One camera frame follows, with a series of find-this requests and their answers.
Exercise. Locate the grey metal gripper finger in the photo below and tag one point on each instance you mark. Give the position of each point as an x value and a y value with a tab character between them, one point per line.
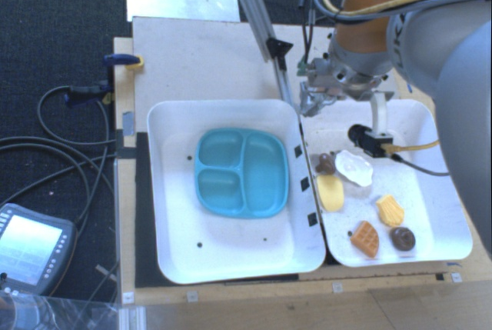
329	97
310	102

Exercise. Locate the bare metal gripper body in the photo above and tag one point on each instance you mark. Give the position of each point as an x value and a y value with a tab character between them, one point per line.
338	80

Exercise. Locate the brown chocolate toy piece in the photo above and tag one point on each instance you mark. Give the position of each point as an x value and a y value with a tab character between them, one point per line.
326	164

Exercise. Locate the white fried egg toy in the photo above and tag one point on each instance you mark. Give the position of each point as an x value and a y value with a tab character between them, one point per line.
355	168

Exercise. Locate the blue divided plate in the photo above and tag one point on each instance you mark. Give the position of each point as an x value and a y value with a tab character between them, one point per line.
261	174

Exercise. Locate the yellow oval toy bread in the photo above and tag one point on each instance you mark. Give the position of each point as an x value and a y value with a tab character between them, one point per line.
330	193

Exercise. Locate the pale wood board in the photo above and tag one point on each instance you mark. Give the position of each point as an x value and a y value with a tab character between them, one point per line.
200	59

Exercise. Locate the yellow ridged toy biscuit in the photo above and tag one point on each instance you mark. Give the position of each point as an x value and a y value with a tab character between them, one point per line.
390	211

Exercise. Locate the orange toy waffle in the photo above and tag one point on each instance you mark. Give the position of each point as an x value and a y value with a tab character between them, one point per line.
365	240

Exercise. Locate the white plastic tray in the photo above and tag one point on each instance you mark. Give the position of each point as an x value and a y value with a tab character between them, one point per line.
430	213
177	205

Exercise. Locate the brown toy doughnut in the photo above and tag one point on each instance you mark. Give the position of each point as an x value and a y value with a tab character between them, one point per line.
403	238

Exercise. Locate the black cylinder on white bracket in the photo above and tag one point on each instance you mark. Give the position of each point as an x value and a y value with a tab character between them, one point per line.
369	143

